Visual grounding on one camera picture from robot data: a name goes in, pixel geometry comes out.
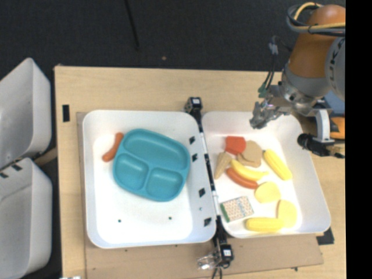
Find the yellow banana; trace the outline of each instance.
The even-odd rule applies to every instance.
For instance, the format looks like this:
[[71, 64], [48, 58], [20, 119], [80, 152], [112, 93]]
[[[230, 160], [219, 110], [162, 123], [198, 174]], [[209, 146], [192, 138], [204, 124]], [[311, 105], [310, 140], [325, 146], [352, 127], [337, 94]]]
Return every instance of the yellow banana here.
[[244, 165], [242, 165], [239, 161], [232, 159], [230, 162], [230, 166], [243, 178], [251, 181], [258, 181], [266, 174], [269, 174], [268, 171], [257, 171], [251, 170]]
[[263, 152], [263, 158], [282, 180], [289, 180], [292, 178], [292, 172], [288, 166], [273, 150], [265, 150]]

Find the cable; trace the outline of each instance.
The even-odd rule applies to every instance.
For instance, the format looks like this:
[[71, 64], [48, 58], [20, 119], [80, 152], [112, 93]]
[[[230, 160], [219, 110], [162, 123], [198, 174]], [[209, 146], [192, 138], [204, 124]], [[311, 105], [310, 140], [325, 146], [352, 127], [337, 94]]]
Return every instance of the cable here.
[[294, 5], [287, 10], [287, 25], [292, 31], [299, 33], [310, 33], [320, 35], [331, 35], [344, 37], [346, 35], [346, 23], [331, 23], [324, 25], [307, 25], [298, 21], [298, 17], [304, 10], [315, 10], [322, 7], [322, 4], [307, 2], [301, 5]]
[[213, 275], [212, 275], [212, 278], [211, 279], [214, 279], [215, 278], [218, 270], [220, 270], [220, 279], [222, 279], [222, 268], [221, 267], [215, 267], [214, 268], [214, 272], [213, 272]]
[[267, 73], [265, 81], [262, 83], [261, 87], [258, 89], [259, 98], [265, 97], [267, 90], [269, 89], [271, 82], [273, 81], [274, 74], [275, 74], [275, 67], [277, 56], [279, 54], [278, 51], [278, 42], [280, 42], [289, 52], [292, 52], [292, 48], [290, 48], [279, 36], [272, 36], [269, 42], [269, 49], [271, 51], [271, 68]]

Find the dark floor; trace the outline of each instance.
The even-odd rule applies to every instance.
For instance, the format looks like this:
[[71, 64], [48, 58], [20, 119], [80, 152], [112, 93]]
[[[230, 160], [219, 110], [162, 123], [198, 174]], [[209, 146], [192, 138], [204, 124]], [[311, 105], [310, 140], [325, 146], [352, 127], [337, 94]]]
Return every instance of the dark floor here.
[[[162, 67], [261, 70], [270, 66], [273, 35], [293, 45], [287, 9], [313, 1], [346, 7], [346, 0], [0, 0], [0, 79], [27, 57], [53, 85], [53, 67]], [[280, 50], [280, 69], [289, 54]], [[43, 167], [55, 186], [53, 254], [28, 279], [59, 278], [56, 160]]]

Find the toy sausage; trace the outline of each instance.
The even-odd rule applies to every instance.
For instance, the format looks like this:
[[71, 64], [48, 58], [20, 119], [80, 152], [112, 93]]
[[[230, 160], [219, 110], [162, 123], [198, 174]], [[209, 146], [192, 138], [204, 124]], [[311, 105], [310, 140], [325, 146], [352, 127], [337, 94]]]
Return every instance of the toy sausage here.
[[226, 170], [226, 174], [232, 179], [235, 183], [243, 186], [245, 188], [256, 189], [258, 187], [258, 183], [256, 181], [249, 181], [241, 177], [232, 167], [229, 167]]
[[111, 161], [112, 159], [115, 158], [115, 154], [116, 154], [116, 151], [119, 147], [119, 144], [121, 142], [121, 140], [123, 139], [124, 137], [124, 134], [123, 133], [117, 133], [115, 134], [115, 141], [114, 141], [114, 144], [113, 146], [111, 147], [110, 150], [108, 150], [103, 156], [102, 156], [102, 160], [104, 162], [108, 162], [108, 161]]

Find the blue divided plate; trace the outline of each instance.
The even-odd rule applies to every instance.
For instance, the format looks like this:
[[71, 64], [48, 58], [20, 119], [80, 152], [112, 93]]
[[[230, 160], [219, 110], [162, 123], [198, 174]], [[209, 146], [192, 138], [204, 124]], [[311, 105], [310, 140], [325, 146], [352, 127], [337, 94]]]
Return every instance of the blue divided plate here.
[[122, 188], [154, 201], [174, 199], [190, 168], [186, 147], [159, 133], [135, 129], [125, 134], [116, 152], [113, 176]]

